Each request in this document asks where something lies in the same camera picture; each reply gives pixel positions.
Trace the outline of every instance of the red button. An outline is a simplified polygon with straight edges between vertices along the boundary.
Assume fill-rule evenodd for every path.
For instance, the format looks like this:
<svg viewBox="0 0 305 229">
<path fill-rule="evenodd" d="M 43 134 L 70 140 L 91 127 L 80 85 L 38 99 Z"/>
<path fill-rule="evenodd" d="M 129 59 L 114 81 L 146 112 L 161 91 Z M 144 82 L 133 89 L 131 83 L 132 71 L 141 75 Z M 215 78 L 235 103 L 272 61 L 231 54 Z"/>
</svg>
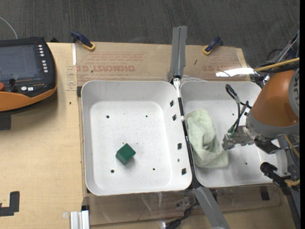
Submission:
<svg viewBox="0 0 305 229">
<path fill-rule="evenodd" d="M 4 92 L 4 84 L 0 82 L 0 92 Z"/>
</svg>

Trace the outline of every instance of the white tray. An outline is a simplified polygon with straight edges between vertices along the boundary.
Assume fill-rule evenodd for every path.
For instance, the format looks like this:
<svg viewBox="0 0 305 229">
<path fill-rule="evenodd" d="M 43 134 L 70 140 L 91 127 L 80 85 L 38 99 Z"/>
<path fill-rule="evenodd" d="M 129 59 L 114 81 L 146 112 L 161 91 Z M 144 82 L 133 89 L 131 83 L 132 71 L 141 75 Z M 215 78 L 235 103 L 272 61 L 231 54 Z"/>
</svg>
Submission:
<svg viewBox="0 0 305 229">
<path fill-rule="evenodd" d="M 81 100 L 90 192 L 103 196 L 189 187 L 188 151 L 171 84 L 90 81 L 82 88 Z M 136 154 L 124 166 L 115 155 L 125 143 Z"/>
<path fill-rule="evenodd" d="M 230 84 L 239 95 L 240 101 L 253 105 L 261 88 L 251 82 L 185 82 L 181 85 L 184 115 L 205 108 L 210 114 L 219 140 L 219 148 L 224 134 L 237 118 L 237 106 L 225 90 Z M 244 125 L 246 117 L 240 120 Z M 205 187 L 230 187 L 272 183 L 261 172 L 260 165 L 266 161 L 277 167 L 276 155 L 268 155 L 253 145 L 236 145 L 229 152 L 229 165 L 222 168 L 195 167 L 198 181 Z"/>
</svg>

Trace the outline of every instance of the crumpled cloth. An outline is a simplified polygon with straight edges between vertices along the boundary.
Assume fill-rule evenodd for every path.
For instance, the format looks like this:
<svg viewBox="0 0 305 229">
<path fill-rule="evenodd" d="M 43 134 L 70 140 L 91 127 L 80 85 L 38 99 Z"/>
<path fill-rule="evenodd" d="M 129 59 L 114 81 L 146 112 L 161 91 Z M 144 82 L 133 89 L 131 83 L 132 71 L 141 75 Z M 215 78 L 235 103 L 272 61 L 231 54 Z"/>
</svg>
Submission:
<svg viewBox="0 0 305 229">
<path fill-rule="evenodd" d="M 199 109 L 185 117 L 196 166 L 205 168 L 227 166 L 228 152 L 220 148 L 213 120 L 207 110 Z"/>
</svg>

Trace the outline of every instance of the green cube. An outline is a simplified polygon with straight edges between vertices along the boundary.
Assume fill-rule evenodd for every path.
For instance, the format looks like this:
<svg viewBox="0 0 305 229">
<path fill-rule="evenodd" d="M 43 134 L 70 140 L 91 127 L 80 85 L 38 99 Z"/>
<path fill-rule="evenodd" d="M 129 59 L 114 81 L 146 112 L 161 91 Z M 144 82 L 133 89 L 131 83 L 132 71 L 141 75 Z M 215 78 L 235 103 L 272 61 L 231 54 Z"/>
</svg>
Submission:
<svg viewBox="0 0 305 229">
<path fill-rule="evenodd" d="M 116 152 L 115 157 L 120 160 L 123 165 L 126 165 L 134 155 L 135 151 L 126 143 Z"/>
</svg>

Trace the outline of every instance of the gray carpet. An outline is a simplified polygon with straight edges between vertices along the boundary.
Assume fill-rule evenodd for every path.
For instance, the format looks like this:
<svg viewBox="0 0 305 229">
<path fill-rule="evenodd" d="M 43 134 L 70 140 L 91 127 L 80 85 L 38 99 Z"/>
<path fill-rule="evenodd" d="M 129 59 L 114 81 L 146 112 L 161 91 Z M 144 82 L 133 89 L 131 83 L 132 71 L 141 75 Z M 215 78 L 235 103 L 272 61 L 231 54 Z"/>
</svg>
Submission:
<svg viewBox="0 0 305 229">
<path fill-rule="evenodd" d="M 188 45 L 220 36 L 256 66 L 299 29 L 300 0 L 0 0 L 0 16 L 19 38 L 47 42 L 72 42 L 79 31 L 96 42 L 171 44 L 173 27 L 186 25 Z M 0 40 L 13 38 L 0 20 Z"/>
</svg>

